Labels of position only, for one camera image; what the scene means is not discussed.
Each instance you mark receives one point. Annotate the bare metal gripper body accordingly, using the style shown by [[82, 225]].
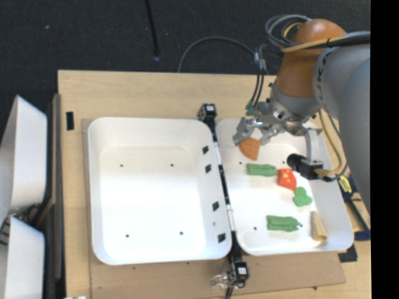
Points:
[[285, 120]]

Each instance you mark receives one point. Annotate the thin black and white rod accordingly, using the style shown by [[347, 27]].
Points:
[[223, 179]]

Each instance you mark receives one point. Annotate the green bean pod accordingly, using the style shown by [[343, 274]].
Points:
[[282, 223], [261, 169]]

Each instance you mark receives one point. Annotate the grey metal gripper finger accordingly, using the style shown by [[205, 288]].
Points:
[[268, 136], [243, 131]]

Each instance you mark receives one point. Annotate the white plastic tray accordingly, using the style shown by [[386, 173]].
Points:
[[258, 201], [149, 198]]

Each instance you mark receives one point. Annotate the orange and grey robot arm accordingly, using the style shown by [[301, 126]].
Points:
[[343, 83]]

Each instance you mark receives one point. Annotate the orange wedge slice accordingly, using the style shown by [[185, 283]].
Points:
[[251, 149]]

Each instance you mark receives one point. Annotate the green broccoli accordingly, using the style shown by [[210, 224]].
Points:
[[301, 198]]

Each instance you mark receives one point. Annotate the black cylinder on white bracket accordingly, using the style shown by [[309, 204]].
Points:
[[307, 166]]

